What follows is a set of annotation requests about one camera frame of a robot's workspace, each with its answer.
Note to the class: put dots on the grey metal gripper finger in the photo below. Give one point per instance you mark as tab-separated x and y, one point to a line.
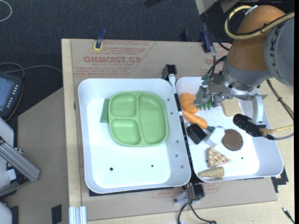
216	101
200	98

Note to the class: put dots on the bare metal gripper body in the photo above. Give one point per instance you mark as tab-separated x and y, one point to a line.
222	86

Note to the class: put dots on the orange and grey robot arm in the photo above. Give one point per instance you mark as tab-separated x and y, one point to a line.
250	48

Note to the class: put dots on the green ridged toy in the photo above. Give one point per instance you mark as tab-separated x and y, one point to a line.
206	106

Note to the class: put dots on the orange peeled tangerine toy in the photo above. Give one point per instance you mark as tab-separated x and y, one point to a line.
188	101

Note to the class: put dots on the beige bread slice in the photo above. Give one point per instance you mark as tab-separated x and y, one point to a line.
232	107

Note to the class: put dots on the orange carrot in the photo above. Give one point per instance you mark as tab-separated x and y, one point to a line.
195	120

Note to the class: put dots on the thin black and white rod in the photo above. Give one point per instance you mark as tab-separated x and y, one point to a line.
180	111

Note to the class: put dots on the white carton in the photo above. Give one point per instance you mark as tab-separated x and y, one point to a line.
216	136

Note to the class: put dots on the black box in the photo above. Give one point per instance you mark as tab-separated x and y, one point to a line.
196	133

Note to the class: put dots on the brown round biscuit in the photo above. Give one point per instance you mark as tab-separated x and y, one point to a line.
232	140

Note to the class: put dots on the green divided plate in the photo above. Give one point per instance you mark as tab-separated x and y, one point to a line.
149	122

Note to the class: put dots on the beige pizza slice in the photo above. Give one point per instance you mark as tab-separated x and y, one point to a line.
216	158

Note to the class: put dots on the white plastic tray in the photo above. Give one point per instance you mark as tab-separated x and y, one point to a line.
252	157
130	167

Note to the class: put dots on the beige waffle cone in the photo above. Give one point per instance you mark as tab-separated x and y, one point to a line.
213	172

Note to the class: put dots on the brown cardboard board red print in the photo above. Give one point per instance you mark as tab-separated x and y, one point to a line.
140	55

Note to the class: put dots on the black cylinder on white bracket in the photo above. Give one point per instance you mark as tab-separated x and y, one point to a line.
247	124

